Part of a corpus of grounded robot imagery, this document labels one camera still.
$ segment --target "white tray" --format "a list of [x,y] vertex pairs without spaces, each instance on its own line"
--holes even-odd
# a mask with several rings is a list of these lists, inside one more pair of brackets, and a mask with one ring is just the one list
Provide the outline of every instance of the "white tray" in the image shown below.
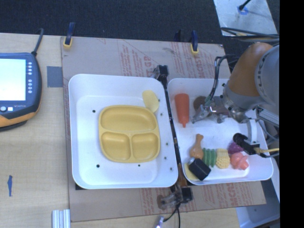
[[[142,92],[160,100],[154,113],[160,130],[160,153],[152,161],[121,163],[107,159],[98,137],[99,113],[111,105],[143,106]],[[85,189],[156,188],[174,185],[178,177],[165,92],[154,78],[79,74],[68,85],[72,174]]]
[[[177,142],[180,150],[181,164],[183,172],[185,174],[184,164],[188,163],[189,149],[195,143],[196,134],[202,134],[204,136],[201,141],[202,148],[216,149],[216,148],[228,148],[232,142],[233,135],[241,133],[248,136],[247,124],[239,124],[232,118],[225,118],[223,123],[217,123],[216,118],[209,116],[201,121],[191,122],[192,116],[195,115],[193,107],[193,101],[198,96],[208,96],[213,87],[213,79],[188,79],[188,78],[176,78],[168,83],[168,93],[170,98],[170,105],[173,117],[174,128],[177,135]],[[226,83],[227,79],[219,80],[215,96],[219,96],[223,92],[223,83]],[[190,98],[190,121],[183,128],[182,124],[178,122],[174,97],[176,94],[186,93]],[[257,140],[260,142],[261,149],[267,149],[267,144],[263,136],[262,128],[257,124]],[[190,180],[189,182],[195,185],[206,184],[218,184],[229,182],[241,182],[241,181],[261,181],[271,178],[273,174],[273,163],[271,158],[262,158],[258,155],[250,155],[247,162],[249,167],[246,170],[235,170],[231,164],[227,169],[220,169],[216,166],[211,167],[210,174],[203,181]]]

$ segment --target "yellow plate compartment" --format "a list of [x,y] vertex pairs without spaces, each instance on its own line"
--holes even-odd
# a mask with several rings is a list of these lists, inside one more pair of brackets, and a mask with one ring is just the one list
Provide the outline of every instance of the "yellow plate compartment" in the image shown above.
[[160,133],[153,112],[135,105],[112,105],[99,115],[99,142],[114,162],[148,162],[160,152]]

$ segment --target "cardboard sheet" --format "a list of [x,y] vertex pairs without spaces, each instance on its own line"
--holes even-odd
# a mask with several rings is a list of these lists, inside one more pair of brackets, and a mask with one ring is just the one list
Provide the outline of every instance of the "cardboard sheet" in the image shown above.
[[[61,38],[66,147],[70,217],[72,222],[172,213],[157,205],[159,195],[167,196],[169,188],[84,190],[72,176],[69,126],[68,82],[76,74],[102,74],[150,77],[157,65],[167,65],[168,81],[173,78],[213,78],[214,59],[225,54],[217,44],[199,44],[192,55],[190,43],[140,41],[106,38],[73,38],[70,48]],[[227,62],[221,64],[219,77],[229,78]],[[193,201],[180,207],[180,212],[223,209],[265,204],[261,182],[239,182],[191,186]]]

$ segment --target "wooden table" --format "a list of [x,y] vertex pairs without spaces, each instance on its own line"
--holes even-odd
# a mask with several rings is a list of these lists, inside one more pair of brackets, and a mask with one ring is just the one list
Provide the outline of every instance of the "wooden table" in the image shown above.
[[[31,52],[39,35],[0,33],[0,52]],[[47,86],[47,67],[61,67],[60,36],[43,36],[38,49],[43,79],[38,114],[16,129],[0,132],[0,227],[49,228],[52,211],[69,209],[62,87]],[[8,179],[12,176],[12,193]],[[152,227],[157,215],[73,222],[72,228]],[[181,213],[181,227],[239,227],[235,208]],[[163,228],[178,227],[174,215]]]

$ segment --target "device button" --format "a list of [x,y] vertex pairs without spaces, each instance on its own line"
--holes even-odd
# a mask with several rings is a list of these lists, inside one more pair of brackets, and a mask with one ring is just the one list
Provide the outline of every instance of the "device button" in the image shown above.
[[1,106],[0,107],[0,112],[5,112],[7,110],[6,106]]

